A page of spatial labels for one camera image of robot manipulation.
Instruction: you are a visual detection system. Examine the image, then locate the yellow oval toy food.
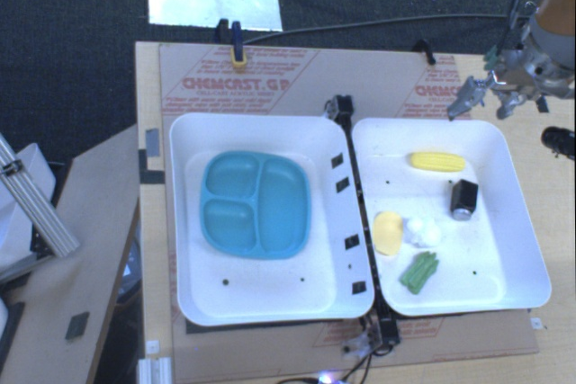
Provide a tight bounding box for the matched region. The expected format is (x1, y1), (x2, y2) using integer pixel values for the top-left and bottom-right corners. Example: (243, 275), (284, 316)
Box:
(372, 210), (405, 257)

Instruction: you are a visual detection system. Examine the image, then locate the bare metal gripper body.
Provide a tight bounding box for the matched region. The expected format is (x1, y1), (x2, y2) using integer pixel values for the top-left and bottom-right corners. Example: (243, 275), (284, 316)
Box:
(484, 43), (576, 101)

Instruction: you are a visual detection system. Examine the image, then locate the yellow corn cob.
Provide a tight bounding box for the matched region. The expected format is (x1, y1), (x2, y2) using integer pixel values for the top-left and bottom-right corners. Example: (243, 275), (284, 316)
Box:
(408, 150), (467, 174)

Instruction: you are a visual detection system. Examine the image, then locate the white lumpy toy food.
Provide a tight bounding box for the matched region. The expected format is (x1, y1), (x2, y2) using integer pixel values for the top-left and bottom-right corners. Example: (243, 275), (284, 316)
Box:
(404, 216), (443, 248)

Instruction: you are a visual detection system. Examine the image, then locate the white plastic tray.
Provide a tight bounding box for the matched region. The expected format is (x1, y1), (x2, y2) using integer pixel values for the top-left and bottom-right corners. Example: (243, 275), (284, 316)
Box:
(168, 112), (376, 326)
(350, 117), (554, 317)

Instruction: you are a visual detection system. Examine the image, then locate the thin black rod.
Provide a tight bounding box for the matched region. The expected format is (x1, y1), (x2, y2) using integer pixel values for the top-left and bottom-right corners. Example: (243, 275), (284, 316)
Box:
(340, 115), (393, 329)

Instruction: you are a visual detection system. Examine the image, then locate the brown cardboard board red print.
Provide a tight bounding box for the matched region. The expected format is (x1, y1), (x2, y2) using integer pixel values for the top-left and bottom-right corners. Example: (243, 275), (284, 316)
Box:
(157, 41), (540, 368)

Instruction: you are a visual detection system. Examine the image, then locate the black can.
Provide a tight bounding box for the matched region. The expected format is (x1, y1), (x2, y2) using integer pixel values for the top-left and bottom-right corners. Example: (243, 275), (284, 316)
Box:
(449, 178), (480, 222)

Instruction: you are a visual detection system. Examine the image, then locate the blue divided plate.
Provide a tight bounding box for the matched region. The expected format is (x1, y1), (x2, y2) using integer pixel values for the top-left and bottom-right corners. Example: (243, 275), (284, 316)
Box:
(198, 149), (313, 261)

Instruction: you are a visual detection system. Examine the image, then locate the green asparagus bundle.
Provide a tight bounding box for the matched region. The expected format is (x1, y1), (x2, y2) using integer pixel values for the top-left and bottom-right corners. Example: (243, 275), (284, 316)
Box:
(399, 251), (440, 296)

